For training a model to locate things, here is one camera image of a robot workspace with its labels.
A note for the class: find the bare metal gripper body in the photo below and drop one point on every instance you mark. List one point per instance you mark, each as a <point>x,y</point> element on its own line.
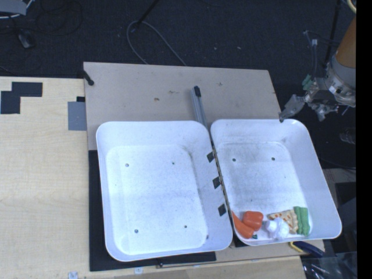
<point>322,93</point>

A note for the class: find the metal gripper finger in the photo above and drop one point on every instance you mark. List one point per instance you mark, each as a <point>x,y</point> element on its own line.
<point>292,106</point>
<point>322,113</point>

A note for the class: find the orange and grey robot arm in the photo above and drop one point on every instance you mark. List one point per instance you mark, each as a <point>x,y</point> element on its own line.
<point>347,51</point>

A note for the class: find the white plastic tray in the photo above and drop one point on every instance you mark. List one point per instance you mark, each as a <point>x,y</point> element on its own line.
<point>157,196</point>
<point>261,179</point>

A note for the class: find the green bean pod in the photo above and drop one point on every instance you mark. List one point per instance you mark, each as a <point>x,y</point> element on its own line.
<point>303,219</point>

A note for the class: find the pizza slice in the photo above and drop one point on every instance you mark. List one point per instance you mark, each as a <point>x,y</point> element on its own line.
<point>286,216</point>

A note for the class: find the orange bell pepper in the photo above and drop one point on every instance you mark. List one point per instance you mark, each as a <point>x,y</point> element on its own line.
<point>253,219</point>

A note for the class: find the white lumpy toy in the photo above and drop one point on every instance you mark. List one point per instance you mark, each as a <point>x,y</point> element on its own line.
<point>279,229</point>

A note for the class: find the orange carrot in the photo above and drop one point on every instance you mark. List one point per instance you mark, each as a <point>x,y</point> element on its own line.
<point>242,228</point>

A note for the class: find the flat brown board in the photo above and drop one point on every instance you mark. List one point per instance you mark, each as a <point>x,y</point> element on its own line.
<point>151,97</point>

